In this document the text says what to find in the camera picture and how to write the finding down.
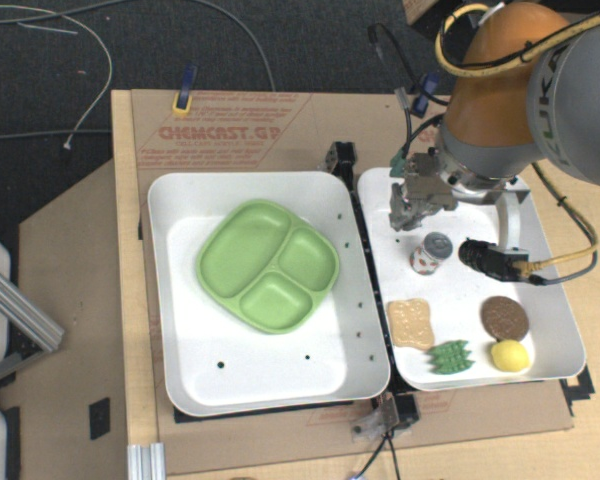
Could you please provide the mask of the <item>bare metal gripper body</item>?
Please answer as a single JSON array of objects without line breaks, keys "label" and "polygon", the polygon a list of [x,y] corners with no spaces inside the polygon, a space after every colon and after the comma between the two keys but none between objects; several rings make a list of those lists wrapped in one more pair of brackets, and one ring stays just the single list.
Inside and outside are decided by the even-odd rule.
[{"label": "bare metal gripper body", "polygon": [[501,179],[487,173],[474,148],[452,153],[433,147],[414,153],[404,168],[402,203],[405,214],[455,210],[460,202],[491,203],[501,192]]}]

